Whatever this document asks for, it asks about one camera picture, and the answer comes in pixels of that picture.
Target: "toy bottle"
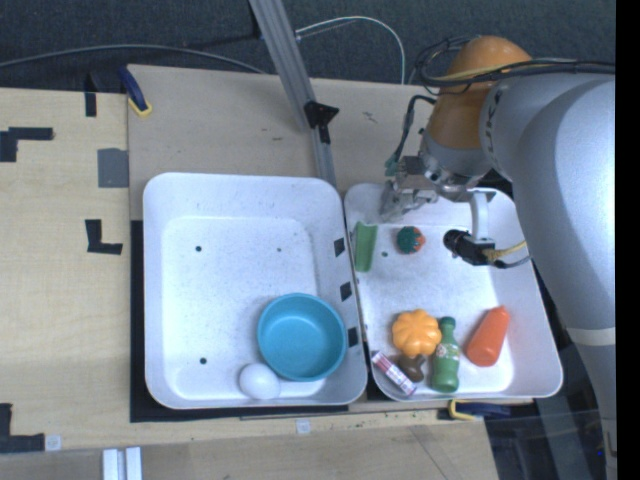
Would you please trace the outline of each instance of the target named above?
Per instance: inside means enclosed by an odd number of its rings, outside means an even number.
[[[478,366],[493,366],[500,357],[509,325],[509,312],[504,306],[489,311],[467,345],[467,357]]]
[[[431,388],[443,393],[458,389],[458,369],[460,367],[460,346],[453,336],[456,321],[450,316],[440,319],[442,340],[433,355],[433,376]]]

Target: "white cable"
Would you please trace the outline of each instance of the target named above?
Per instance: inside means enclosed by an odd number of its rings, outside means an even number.
[[[357,20],[369,21],[371,23],[376,23],[377,25],[380,25],[381,27],[384,27],[388,32],[390,32],[393,35],[393,37],[395,38],[396,42],[398,43],[398,46],[400,47],[401,69],[402,69],[402,72],[401,72],[401,75],[400,75],[400,83],[402,85],[404,85],[405,55],[404,55],[404,47],[402,46],[402,41],[400,40],[400,37],[398,37],[398,34],[396,34],[395,31],[389,25],[387,25],[386,23],[383,23],[380,20],[377,20],[375,18],[369,18],[367,16],[342,16],[340,18],[333,18],[333,19],[330,19],[330,20],[321,21],[319,23],[314,23],[313,25],[308,25],[306,27],[302,27],[302,28],[297,29],[295,31],[296,39],[298,41],[302,40],[302,38],[304,37],[302,34],[304,32],[307,32],[309,30],[313,30],[315,28],[323,27],[323,26],[326,26],[326,25],[331,25],[333,23],[338,23],[338,22],[344,22],[344,21],[346,21],[346,22],[354,22],[354,21],[357,21]],[[326,31],[331,30],[333,28],[335,28],[335,27],[327,28],[326,30],[323,30],[322,32],[326,32]]]

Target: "dark background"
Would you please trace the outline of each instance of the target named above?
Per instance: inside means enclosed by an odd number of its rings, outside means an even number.
[[[534,57],[613,62],[616,0],[283,0],[294,28],[340,16],[391,27],[407,74],[424,47],[445,37],[495,34]],[[0,0],[0,63],[96,45],[147,43],[224,55],[273,73],[264,42],[251,38],[246,0]],[[303,39],[309,75],[400,81],[400,53],[383,27],[360,21]],[[236,69],[214,60],[157,52],[75,55],[0,69],[0,86],[82,90],[88,72],[119,91],[118,66],[148,63]]]

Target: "green bottle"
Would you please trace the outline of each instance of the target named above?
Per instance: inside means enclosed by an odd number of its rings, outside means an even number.
[[[458,389],[458,368],[460,367],[460,346],[453,337],[456,321],[450,316],[440,319],[442,340],[433,354],[433,376],[431,388],[443,393],[453,393]]]

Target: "blue bowl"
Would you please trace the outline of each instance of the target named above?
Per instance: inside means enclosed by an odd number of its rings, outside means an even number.
[[[347,352],[340,315],[313,295],[290,293],[273,300],[258,321],[258,346],[281,377],[297,382],[332,374]]]

